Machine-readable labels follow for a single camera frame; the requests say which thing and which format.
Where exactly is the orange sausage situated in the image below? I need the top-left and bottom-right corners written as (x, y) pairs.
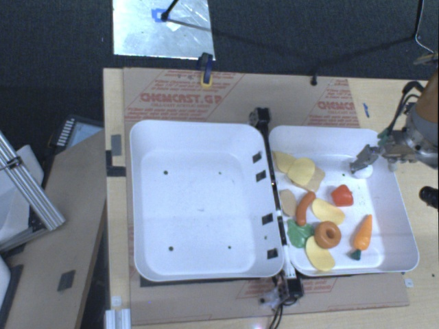
top-left (295, 191), bottom-right (317, 227)

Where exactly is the thin black and white rod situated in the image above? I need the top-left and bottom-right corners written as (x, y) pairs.
top-left (259, 123), bottom-right (295, 281)

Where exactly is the beige bread slice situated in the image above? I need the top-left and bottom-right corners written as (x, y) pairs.
top-left (307, 166), bottom-right (327, 193)
top-left (278, 188), bottom-right (298, 218)

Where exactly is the black block with thin wires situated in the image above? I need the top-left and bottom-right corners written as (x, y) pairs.
top-left (248, 107), bottom-right (272, 129)
top-left (259, 275), bottom-right (305, 308)

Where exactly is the orange carrot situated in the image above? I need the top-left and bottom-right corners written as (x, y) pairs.
top-left (350, 214), bottom-right (374, 261)

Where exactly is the green lettuce leaf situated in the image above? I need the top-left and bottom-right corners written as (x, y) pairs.
top-left (286, 218), bottom-right (316, 249)

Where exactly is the white egg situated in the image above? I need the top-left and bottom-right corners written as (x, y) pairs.
top-left (354, 164), bottom-right (375, 180)

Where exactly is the brown doughnut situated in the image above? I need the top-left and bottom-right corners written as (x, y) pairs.
top-left (313, 220), bottom-right (343, 249)

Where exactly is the white plastic tray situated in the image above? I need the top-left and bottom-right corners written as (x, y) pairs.
top-left (268, 125), bottom-right (420, 277)
top-left (129, 119), bottom-right (286, 283)

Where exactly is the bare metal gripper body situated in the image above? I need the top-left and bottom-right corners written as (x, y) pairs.
top-left (377, 128), bottom-right (439, 169)

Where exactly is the red bell pepper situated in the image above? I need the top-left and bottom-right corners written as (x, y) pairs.
top-left (331, 184), bottom-right (355, 207)

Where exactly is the yellow crisp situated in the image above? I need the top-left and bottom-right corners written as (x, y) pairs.
top-left (305, 235), bottom-right (336, 272)
top-left (272, 150), bottom-right (296, 173)
top-left (287, 157), bottom-right (316, 188)
top-left (311, 197), bottom-right (346, 226)

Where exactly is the brown cardboard board red print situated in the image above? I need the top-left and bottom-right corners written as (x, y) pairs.
top-left (121, 67), bottom-right (411, 326)

